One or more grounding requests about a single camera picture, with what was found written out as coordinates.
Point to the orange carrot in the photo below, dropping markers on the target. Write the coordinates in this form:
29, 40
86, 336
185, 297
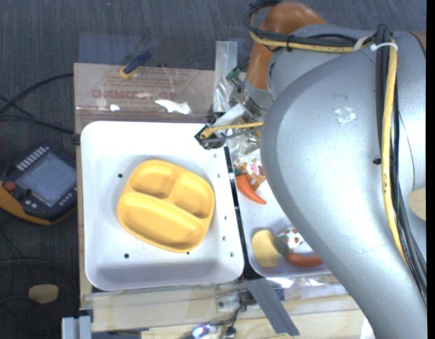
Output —
246, 189

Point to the white strawberry print packet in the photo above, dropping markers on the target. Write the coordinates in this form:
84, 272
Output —
293, 239

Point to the white plastic tray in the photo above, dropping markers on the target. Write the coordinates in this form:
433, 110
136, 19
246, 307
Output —
104, 207
254, 217

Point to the brown iced biscuit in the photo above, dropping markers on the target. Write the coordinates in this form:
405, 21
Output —
253, 169

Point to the orange sausage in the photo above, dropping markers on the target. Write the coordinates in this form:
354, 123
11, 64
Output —
304, 260

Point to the brown cardboard board red print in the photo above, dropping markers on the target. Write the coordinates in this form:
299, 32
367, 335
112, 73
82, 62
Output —
97, 94

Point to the yellow divided plate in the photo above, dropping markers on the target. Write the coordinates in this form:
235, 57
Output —
161, 214

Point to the black cylinder on white bracket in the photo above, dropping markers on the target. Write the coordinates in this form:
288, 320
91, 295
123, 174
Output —
227, 117

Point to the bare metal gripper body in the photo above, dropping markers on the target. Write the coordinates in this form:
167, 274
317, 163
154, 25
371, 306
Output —
253, 108

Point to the pale yellow bread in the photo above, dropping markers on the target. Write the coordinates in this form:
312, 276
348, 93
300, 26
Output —
43, 292

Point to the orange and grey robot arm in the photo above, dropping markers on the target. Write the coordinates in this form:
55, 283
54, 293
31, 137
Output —
320, 161

